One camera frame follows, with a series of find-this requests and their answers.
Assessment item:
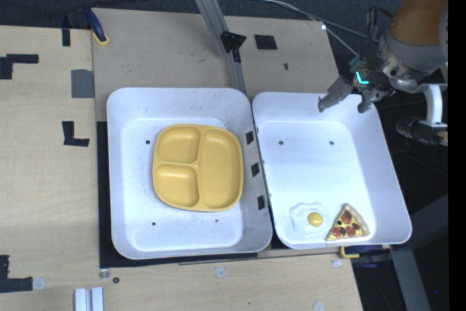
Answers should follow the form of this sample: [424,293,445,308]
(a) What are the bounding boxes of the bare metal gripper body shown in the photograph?
[350,47,424,96]

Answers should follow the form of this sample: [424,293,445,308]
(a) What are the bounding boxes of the white plastic tray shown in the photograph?
[251,90,414,251]
[106,86,275,261]

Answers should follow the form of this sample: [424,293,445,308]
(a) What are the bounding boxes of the yellow pizza slice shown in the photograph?
[324,202,371,243]

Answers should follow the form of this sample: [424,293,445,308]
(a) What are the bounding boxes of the white and yellow fried egg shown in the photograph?
[288,201,326,239]

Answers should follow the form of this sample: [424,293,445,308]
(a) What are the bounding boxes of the yellow divided plate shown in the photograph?
[151,123,245,213]

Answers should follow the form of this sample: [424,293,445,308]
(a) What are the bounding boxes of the pale wood board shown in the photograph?
[90,7,351,266]

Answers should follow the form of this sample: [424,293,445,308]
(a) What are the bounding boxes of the white block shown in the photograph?
[90,286,105,311]
[74,288,89,311]

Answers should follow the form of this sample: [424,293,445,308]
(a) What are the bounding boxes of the black cylinder on white bracket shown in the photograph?
[395,83,449,147]

